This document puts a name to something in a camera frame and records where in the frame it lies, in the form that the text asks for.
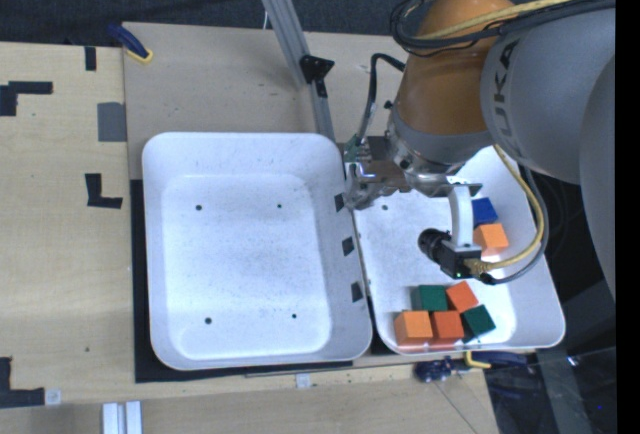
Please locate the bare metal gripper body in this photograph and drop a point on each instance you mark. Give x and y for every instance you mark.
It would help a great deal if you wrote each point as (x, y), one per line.
(389, 167)

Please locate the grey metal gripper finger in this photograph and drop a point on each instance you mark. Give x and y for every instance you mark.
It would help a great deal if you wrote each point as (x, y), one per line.
(359, 171)
(364, 198)

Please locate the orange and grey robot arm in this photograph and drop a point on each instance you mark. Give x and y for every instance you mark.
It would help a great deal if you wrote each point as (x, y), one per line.
(540, 92)

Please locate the white plastic tray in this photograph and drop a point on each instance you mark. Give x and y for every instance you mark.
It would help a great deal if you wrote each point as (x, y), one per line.
(395, 252)
(250, 252)

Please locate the blue cube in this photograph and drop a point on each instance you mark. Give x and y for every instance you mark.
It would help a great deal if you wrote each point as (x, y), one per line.
(484, 211)

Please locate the green cube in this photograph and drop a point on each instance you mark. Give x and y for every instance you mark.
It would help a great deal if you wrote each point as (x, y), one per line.
(479, 320)
(431, 298)

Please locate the orange cube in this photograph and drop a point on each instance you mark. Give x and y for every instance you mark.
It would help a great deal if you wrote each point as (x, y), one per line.
(447, 326)
(491, 237)
(413, 327)
(462, 296)

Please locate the pale wood board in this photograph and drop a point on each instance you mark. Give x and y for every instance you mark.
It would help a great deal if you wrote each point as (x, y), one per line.
(210, 82)

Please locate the black cylinder on white bracket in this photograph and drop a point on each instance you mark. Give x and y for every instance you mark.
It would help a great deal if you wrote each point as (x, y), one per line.
(452, 254)

